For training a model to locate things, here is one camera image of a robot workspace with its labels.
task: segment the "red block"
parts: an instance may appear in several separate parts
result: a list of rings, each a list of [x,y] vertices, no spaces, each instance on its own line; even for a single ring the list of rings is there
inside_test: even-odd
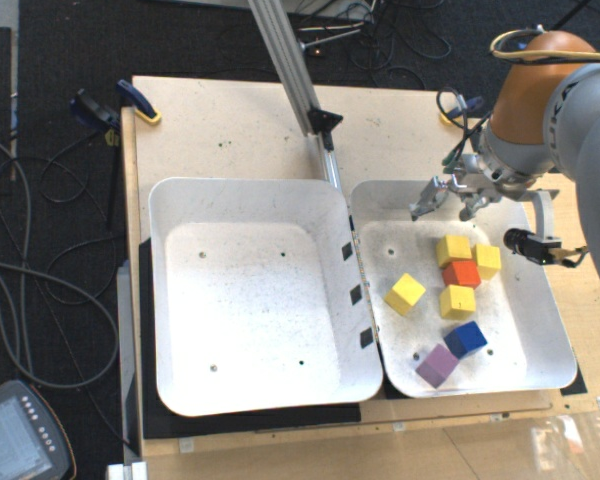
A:
[[[444,284],[449,286],[455,284],[458,286],[469,286],[474,290],[480,285],[480,274],[475,261],[452,261],[442,271]]]

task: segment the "yellow block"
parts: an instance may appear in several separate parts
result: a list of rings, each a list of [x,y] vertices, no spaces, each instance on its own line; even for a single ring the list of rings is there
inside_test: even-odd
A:
[[[436,244],[438,266],[445,268],[452,261],[470,260],[471,244],[466,236],[444,235]]]
[[[500,248],[494,245],[476,244],[473,247],[473,259],[478,265],[480,279],[491,279],[502,269]]]
[[[396,312],[402,316],[407,314],[420,297],[426,292],[422,286],[409,274],[403,274],[393,288],[384,296],[384,301],[389,304]]]
[[[476,298],[470,286],[450,284],[440,294],[440,316],[465,320],[476,311]]]

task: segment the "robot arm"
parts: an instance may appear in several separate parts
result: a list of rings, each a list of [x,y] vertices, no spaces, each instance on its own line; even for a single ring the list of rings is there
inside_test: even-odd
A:
[[[542,265],[577,266],[579,261],[567,256],[580,254],[581,261],[590,252],[600,276],[600,54],[567,32],[532,33],[536,37],[523,52],[494,48],[507,34],[494,40],[495,56],[518,63],[491,116],[471,137],[473,152],[456,155],[445,169],[451,179],[434,177],[421,199],[410,205],[411,214],[415,220],[435,210],[449,192],[465,204],[462,220],[502,197],[533,201],[536,233],[509,230],[505,245]],[[553,236],[551,199],[557,191],[531,189],[550,170],[576,184],[587,248],[566,251]]]

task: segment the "wooden tabletop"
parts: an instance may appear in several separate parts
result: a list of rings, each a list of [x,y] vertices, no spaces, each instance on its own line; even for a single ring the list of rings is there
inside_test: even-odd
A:
[[[133,84],[163,115],[158,126],[150,126],[129,109],[123,109],[122,114],[134,335],[139,350],[137,251],[138,245],[150,236],[148,194],[158,181],[177,176],[311,179],[319,178],[321,171],[317,144],[302,136],[280,84],[156,77],[136,77]],[[427,180],[440,174],[440,160],[459,139],[457,128],[439,120],[433,92],[325,86],[316,87],[316,92],[322,108],[344,116],[333,135],[347,199],[361,181]],[[551,174],[545,175],[540,185],[560,190],[554,201],[555,233],[564,246],[583,245],[573,183],[562,175]],[[533,222],[532,208],[525,210]],[[540,267],[530,264],[529,268]],[[329,454],[345,453],[348,440],[353,440],[356,447],[383,458],[381,469],[395,472],[404,466],[404,452],[413,445],[408,440],[395,441],[395,433],[405,429],[416,434],[423,432],[418,441],[420,446],[431,438],[432,450],[439,440],[438,451],[444,454],[450,446],[449,439],[444,436],[439,439],[440,434],[433,429],[447,435],[445,429],[450,427],[479,426],[502,418],[533,422],[536,418],[597,412],[600,410],[600,281],[590,258],[577,269],[550,267],[545,271],[586,393],[564,396],[555,389],[404,400],[386,400],[380,393],[361,404],[359,425],[201,436],[195,438],[195,446],[191,440],[191,447],[196,452],[221,454],[218,460],[222,457],[229,461],[227,464],[233,464],[231,467],[238,467],[241,460],[264,460],[268,466],[263,464],[262,476],[253,478],[269,478],[267,475],[273,478],[279,475],[276,466],[279,461],[301,464],[298,454],[310,450],[318,462],[328,462]],[[138,356],[136,368],[141,382],[139,367]],[[267,446],[267,452],[261,453],[262,446],[273,442],[284,446]],[[378,447],[387,446],[377,453]],[[181,453],[189,447],[186,440],[141,440],[142,456],[150,471],[155,467],[156,471],[175,474],[182,464],[185,472],[178,473],[177,478],[233,478],[220,463],[207,461],[208,455],[205,460],[199,459],[206,466],[200,466],[198,473],[191,472],[186,464],[193,459]],[[341,467],[330,473],[327,466],[322,478],[341,478]],[[202,476],[202,470],[210,476]],[[465,477],[475,478],[462,473],[453,478]],[[393,476],[387,473],[384,478]]]

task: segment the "device screen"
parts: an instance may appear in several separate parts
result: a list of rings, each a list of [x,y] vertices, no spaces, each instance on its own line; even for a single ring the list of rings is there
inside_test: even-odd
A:
[[[0,480],[34,478],[51,469],[44,448],[14,396],[0,404]]]

